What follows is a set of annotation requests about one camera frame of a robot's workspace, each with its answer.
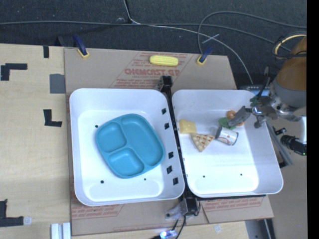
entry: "blue divided plate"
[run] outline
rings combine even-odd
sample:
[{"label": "blue divided plate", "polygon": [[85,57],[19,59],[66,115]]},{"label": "blue divided plate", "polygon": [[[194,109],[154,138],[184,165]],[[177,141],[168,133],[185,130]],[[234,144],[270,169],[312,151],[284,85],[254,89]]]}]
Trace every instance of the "blue divided plate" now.
[{"label": "blue divided plate", "polygon": [[111,170],[121,178],[132,178],[158,166],[165,149],[148,121],[127,114],[99,127],[96,144]]}]

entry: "white plastic tray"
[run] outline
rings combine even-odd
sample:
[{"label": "white plastic tray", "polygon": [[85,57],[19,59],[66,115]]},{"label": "white plastic tray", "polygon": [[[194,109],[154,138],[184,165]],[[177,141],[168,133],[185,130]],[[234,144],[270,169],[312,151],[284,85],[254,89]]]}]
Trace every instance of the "white plastic tray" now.
[{"label": "white plastic tray", "polygon": [[[243,90],[179,90],[172,102],[177,121],[196,123],[198,133],[215,134],[228,110],[250,107],[251,92]],[[178,131],[187,183],[197,196],[230,197],[278,193],[283,179],[266,125],[254,128],[251,115],[233,146],[213,140],[199,152],[189,134]]]},{"label": "white plastic tray", "polygon": [[[110,170],[95,142],[98,126],[126,114],[143,116],[165,148],[165,157],[159,166],[129,179],[120,178]],[[178,198],[184,192],[169,109],[162,93],[137,89],[78,89],[70,97],[70,116],[74,187],[80,202],[88,206],[146,202]]]}]

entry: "blue clamp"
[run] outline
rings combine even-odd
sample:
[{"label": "blue clamp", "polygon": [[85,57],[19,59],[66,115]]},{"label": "blue clamp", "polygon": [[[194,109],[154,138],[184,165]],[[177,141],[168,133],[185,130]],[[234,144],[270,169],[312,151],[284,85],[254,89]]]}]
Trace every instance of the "blue clamp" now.
[{"label": "blue clamp", "polygon": [[88,56],[90,56],[90,53],[86,50],[82,39],[77,34],[73,34],[72,38],[75,41],[76,46],[78,47],[78,52],[81,55],[81,57],[87,58]]},{"label": "blue clamp", "polygon": [[203,64],[205,64],[206,60],[207,60],[207,56],[211,54],[211,52],[213,51],[213,46],[209,46],[208,49],[203,53],[203,55],[201,55],[196,63],[200,66],[202,66]]}]

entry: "cardboard sheet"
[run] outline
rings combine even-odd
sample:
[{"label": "cardboard sheet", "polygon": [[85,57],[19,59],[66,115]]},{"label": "cardboard sheet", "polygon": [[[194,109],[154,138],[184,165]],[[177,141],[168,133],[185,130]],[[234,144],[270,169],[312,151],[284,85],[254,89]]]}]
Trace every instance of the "cardboard sheet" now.
[{"label": "cardboard sheet", "polygon": [[[80,88],[156,89],[162,75],[172,76],[172,92],[180,89],[236,89],[228,58],[210,55],[206,63],[199,66],[196,64],[198,54],[88,50],[90,56],[83,59],[76,48],[64,49],[72,234],[171,228],[175,221],[165,220],[164,214],[179,203],[178,199],[100,207],[84,206],[77,200],[73,185],[69,97]],[[176,67],[152,65],[149,63],[151,55],[175,56],[179,64]],[[201,201],[200,214],[188,219],[186,225],[272,217],[268,196],[216,199]]]}]

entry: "green object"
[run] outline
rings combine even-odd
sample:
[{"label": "green object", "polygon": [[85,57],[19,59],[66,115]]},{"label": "green object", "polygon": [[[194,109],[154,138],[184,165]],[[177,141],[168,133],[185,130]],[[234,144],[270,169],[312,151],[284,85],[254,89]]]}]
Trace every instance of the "green object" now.
[{"label": "green object", "polygon": [[228,119],[227,117],[220,118],[220,119],[218,120],[219,125],[222,126],[222,127],[225,127],[225,128],[231,129],[231,130],[233,130],[234,128],[236,128],[236,126],[231,126],[231,127],[229,127],[229,126],[228,126],[228,122],[229,122],[229,119]]},{"label": "green object", "polygon": [[258,104],[258,96],[254,96],[253,98],[251,98],[249,101],[251,102],[250,107],[255,107]]}]

